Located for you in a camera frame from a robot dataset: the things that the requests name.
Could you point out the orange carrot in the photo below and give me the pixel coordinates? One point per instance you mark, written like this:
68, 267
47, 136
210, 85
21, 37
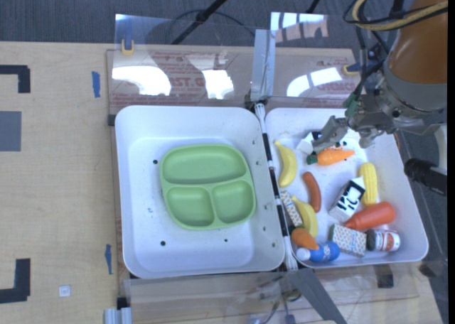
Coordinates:
304, 238
332, 156

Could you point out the small red and white can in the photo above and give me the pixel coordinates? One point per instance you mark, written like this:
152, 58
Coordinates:
385, 241

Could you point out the green divided plate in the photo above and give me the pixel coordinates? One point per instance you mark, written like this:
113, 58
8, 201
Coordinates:
208, 187

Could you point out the black cylinder on white bracket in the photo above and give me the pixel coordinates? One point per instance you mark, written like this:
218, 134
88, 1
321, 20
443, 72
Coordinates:
424, 175

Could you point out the blue and white bottle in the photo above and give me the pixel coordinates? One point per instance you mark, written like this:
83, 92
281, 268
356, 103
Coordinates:
325, 252

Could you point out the patterned white and orange carton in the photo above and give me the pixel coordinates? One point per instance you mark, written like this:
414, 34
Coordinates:
350, 241
292, 209

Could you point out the white and black milk carton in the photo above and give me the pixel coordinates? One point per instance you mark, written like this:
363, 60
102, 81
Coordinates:
305, 146
346, 202

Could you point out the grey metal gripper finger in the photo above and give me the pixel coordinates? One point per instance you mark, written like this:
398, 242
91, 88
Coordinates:
368, 138
330, 134

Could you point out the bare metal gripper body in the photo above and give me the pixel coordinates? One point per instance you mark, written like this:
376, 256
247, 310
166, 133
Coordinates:
377, 114

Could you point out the yellow corn cob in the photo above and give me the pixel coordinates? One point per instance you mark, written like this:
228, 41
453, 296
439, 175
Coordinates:
369, 184

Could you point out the yellow banana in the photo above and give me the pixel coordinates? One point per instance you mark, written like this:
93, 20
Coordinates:
308, 216
288, 166

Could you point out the thin black and white rod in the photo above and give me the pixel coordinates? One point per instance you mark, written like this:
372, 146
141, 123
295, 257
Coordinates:
273, 177

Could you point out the white plastic tray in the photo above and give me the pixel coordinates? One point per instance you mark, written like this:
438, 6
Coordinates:
401, 187
142, 187

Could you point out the orange squeeze bottle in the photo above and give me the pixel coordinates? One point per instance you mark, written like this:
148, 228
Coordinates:
373, 216

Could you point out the brown sausage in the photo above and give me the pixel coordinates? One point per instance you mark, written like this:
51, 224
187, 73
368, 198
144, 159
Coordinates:
313, 191

